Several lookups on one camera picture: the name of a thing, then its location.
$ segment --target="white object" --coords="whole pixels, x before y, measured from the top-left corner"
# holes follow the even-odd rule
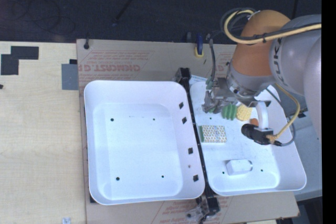
[[[103,205],[192,199],[205,188],[188,99],[170,81],[84,90],[89,189]]]
[[[278,96],[276,90],[268,89]],[[202,151],[211,189],[222,196],[266,193],[272,191],[293,191],[303,189],[307,182],[305,170],[298,154],[295,142],[284,146],[260,145],[244,136],[241,128],[248,121],[233,121],[224,119],[219,114],[205,113],[202,110],[206,84],[197,82],[191,86],[190,95],[194,108],[195,121],[198,127],[202,125],[223,125],[225,127],[226,143],[202,143]],[[279,103],[265,90],[257,100],[271,103],[267,107],[268,124],[274,133],[278,133],[287,120]],[[258,118],[257,110],[253,108],[251,118]],[[285,143],[292,138],[286,129],[280,142]],[[251,161],[253,168],[238,174],[240,165],[232,162],[237,159]]]

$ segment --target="yellow sponge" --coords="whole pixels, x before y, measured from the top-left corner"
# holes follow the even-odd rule
[[[252,113],[252,108],[248,108],[244,104],[241,104],[237,108],[236,118],[239,119],[240,121],[247,121],[250,119],[251,113]]]

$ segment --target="cardboard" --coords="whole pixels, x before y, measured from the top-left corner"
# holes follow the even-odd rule
[[[77,40],[79,100],[83,147],[83,168],[88,224],[192,224],[186,212],[197,203],[192,200],[141,202],[103,206],[90,200],[88,158],[83,90],[93,80],[172,81],[179,68],[190,68],[191,74],[208,78],[212,70],[209,46],[204,56],[194,54],[195,44],[147,41]],[[226,63],[231,60],[235,45],[214,45],[216,75],[225,76]],[[229,224],[248,221],[296,217],[299,209],[291,191],[217,197],[221,211],[207,223]]]

